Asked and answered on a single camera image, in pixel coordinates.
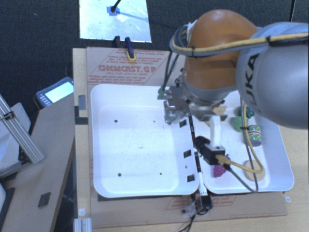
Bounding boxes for light green round toy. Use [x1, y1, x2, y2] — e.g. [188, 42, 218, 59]
[233, 116, 245, 132]

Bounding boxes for black cylinder on white bracket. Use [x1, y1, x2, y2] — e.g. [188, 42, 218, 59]
[194, 116, 226, 166]

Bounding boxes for white plastic tray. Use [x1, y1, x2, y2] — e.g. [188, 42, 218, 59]
[90, 84, 200, 199]
[192, 88, 295, 195]

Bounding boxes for brown cardboard board red print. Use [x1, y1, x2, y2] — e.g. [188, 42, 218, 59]
[85, 46, 288, 229]

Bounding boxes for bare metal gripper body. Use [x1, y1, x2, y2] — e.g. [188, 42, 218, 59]
[164, 85, 229, 122]

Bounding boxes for black block with thin wires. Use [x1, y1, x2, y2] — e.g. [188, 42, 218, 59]
[193, 195, 213, 215]

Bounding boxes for green broccoli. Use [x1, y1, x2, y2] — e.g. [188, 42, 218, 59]
[237, 106, 255, 118]

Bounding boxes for beige round biscuit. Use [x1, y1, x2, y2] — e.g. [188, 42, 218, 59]
[242, 160, 266, 182]

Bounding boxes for thin black and white rod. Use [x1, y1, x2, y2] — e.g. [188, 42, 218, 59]
[189, 116, 208, 197]

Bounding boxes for purple grapes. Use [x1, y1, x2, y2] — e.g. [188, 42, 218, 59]
[213, 164, 227, 178]

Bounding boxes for green and white can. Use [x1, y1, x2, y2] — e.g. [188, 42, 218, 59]
[248, 125, 262, 147]

